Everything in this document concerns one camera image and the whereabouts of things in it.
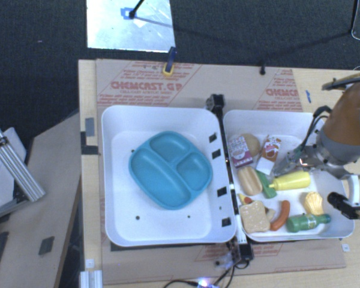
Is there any brown cardboard board red print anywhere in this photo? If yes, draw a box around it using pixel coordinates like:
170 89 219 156
95 58 347 285

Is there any blue divided plate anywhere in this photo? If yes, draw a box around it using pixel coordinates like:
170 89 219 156
128 130 214 211

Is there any orange sausage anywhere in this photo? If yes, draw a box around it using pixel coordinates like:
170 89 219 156
269 200 291 232

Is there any tan hot dog bun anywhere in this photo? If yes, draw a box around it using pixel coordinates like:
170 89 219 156
237 166 263 196

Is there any thin black and white rod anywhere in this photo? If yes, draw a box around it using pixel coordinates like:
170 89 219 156
215 108 247 246

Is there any black cylinder on white bracket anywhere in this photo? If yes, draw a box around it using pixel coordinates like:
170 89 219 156
326 174 360 221

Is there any white plastic tray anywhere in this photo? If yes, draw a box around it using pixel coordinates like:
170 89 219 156
223 109 356 243
101 104 238 248

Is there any green bottle with yellow label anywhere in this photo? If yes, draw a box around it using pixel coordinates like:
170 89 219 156
285 213 332 233

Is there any yellow ridged chip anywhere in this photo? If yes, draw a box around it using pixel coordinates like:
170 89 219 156
304 191 325 216

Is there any pink and white carton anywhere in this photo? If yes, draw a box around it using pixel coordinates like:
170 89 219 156
227 134 254 169

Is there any yellow mustard bottle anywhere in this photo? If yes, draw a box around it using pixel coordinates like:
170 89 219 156
268 170 311 191

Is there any tan bread roll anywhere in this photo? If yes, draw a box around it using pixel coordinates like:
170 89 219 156
241 133 262 158

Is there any dark green bottle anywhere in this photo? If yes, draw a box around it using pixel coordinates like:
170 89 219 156
254 170 278 199

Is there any orange and white carton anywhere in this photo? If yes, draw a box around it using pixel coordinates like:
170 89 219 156
255 136 283 175

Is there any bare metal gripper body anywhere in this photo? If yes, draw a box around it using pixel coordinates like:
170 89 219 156
287 145 360 181

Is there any tan bread slice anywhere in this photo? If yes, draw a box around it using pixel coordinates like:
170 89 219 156
239 200 271 233

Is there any yellow and red pizza slice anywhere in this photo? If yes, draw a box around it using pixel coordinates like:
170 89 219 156
237 193 254 206

